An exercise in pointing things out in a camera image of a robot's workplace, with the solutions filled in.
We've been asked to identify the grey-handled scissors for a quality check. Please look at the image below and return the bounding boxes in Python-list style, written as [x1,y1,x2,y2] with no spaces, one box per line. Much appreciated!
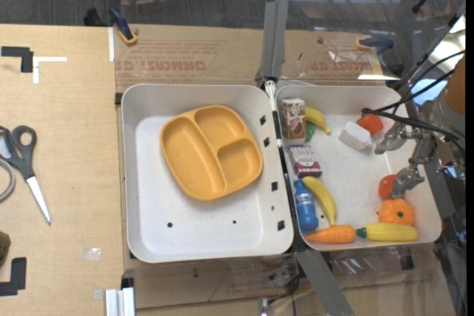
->
[0,124,52,226]

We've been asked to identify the large yellow banana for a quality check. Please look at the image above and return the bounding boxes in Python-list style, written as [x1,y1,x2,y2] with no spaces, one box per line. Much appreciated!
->
[301,175,338,226]

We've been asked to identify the brown object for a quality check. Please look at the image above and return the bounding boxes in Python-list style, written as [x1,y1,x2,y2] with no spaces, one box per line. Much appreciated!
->
[0,231,12,267]

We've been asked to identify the white plastic tray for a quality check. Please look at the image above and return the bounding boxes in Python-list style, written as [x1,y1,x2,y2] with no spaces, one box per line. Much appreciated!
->
[121,83,296,264]
[274,84,444,252]

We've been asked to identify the brown and white carton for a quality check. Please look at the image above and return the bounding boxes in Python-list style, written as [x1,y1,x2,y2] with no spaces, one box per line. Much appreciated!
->
[281,97,307,141]

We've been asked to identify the red toy pepper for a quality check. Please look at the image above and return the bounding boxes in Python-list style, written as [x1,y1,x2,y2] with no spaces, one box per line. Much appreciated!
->
[356,113,384,137]

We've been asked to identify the orange pumpkin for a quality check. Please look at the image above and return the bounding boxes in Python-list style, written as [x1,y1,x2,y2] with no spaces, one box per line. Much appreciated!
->
[378,198,415,227]

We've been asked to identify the yellow corn cob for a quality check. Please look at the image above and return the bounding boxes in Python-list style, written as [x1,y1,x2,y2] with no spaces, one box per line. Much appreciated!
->
[355,222,418,243]

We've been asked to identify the yellow divided plate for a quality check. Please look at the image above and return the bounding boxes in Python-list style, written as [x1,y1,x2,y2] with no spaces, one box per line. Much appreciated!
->
[159,104,264,201]

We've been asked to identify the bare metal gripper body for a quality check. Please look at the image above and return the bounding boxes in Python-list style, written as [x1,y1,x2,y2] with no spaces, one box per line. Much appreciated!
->
[407,129,464,175]

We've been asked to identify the pink and maroon carton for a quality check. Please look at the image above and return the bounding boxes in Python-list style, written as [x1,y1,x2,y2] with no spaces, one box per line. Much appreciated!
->
[288,146,323,178]

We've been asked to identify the brown cardboard board, red print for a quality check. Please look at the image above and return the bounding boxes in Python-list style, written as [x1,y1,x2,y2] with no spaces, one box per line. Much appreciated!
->
[113,24,458,310]

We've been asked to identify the blue bottle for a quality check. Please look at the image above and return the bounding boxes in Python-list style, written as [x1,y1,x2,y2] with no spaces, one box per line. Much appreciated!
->
[293,178,320,232]

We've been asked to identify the white block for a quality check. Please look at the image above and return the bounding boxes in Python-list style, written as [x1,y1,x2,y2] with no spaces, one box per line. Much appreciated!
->
[338,121,373,151]

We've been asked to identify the red tomato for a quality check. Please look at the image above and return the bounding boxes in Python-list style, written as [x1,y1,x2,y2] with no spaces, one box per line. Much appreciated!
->
[378,174,399,200]

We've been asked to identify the small yellow banana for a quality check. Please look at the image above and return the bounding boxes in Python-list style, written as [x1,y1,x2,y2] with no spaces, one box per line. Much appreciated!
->
[304,106,332,135]

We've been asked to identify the orange carrot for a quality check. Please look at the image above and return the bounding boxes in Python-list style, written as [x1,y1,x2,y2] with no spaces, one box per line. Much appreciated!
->
[304,224,358,244]

